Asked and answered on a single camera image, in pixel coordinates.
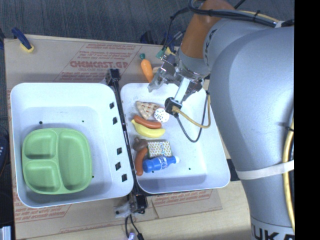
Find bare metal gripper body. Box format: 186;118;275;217
159;53;210;100

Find orange carrot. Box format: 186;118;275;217
139;53;154;84

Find tan pizza slice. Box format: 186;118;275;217
135;100;160;121

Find white speckled round biscuit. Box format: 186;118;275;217
153;107;170;124

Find red-brown sausage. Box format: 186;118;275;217
134;146;149;177
133;114;163;130

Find yellow banana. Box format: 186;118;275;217
130;119;166;139

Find white plastic tray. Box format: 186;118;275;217
9;82;135;209
119;82;231;195

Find thin black rod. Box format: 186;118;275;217
112;80;141;197

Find brown doughnut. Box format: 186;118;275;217
132;137;149;152

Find yellow patterned packet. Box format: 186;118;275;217
146;140;173;159

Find blue bottle, white cap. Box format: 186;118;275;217
142;155;180;174

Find brown cardboard board, red print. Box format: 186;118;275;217
3;34;223;240

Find green divided plate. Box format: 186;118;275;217
21;127;93;195

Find black cylinder on white bracket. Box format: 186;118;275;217
164;77;195;117

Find black block with thin wires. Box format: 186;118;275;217
128;193;149;214
105;68;122;86

